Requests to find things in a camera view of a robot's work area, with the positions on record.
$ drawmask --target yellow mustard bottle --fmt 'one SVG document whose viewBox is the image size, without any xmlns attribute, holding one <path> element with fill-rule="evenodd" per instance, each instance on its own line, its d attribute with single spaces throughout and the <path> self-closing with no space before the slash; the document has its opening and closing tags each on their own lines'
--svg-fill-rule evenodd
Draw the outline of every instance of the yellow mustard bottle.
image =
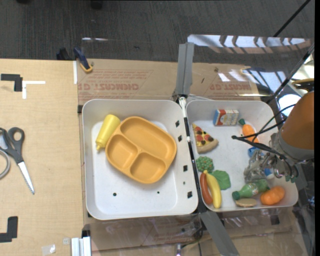
<svg viewBox="0 0 320 256">
<path fill-rule="evenodd" d="M 95 140 L 96 150 L 106 147 L 109 138 L 120 125 L 120 122 L 120 119 L 113 114 L 108 114 L 104 118 L 98 136 Z"/>
</svg>

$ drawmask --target banana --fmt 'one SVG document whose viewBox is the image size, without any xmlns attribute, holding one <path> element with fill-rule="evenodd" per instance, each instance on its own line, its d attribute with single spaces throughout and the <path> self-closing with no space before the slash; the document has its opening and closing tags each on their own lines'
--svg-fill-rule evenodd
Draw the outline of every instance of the banana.
<svg viewBox="0 0 320 256">
<path fill-rule="evenodd" d="M 221 202 L 222 202 L 222 197 L 221 197 L 221 190 L 220 190 L 219 183 L 218 183 L 216 177 L 209 174 L 207 170 L 204 170 L 203 173 L 206 176 L 206 182 L 207 182 L 207 185 L 211 191 L 213 206 L 214 206 L 214 208 L 220 208 Z"/>
</svg>

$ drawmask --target orange divided plate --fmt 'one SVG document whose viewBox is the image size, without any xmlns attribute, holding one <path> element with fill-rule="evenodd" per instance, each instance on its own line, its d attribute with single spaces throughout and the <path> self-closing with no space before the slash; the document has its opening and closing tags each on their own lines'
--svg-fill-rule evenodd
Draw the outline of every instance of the orange divided plate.
<svg viewBox="0 0 320 256">
<path fill-rule="evenodd" d="M 105 154 L 111 165 L 144 184 L 160 180 L 176 153 L 174 138 L 139 116 L 123 120 L 105 147 Z"/>
</svg>

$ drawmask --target silver ring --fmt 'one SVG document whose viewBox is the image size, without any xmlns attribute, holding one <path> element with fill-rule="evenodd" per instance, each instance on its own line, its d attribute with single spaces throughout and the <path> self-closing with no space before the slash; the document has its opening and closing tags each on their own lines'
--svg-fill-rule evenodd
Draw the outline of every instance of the silver ring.
<svg viewBox="0 0 320 256">
<path fill-rule="evenodd" d="M 10 159 L 9 159 L 9 156 L 7 155 L 7 153 L 2 151 L 1 149 L 0 149 L 0 155 L 3 155 L 4 158 L 6 159 L 6 167 L 5 167 L 4 171 L 0 173 L 0 179 L 2 179 L 4 176 L 6 176 L 6 174 L 10 170 Z"/>
</svg>

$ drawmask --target toy pizza slice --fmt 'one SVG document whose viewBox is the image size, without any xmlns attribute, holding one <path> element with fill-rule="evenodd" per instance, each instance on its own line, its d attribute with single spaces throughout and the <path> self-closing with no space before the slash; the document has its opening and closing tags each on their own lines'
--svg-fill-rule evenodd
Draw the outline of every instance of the toy pizza slice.
<svg viewBox="0 0 320 256">
<path fill-rule="evenodd" d="M 192 129 L 195 138 L 196 151 L 199 154 L 211 151 L 218 146 L 219 141 L 216 138 L 213 138 L 206 131 L 202 130 L 201 127 L 193 123 Z"/>
</svg>

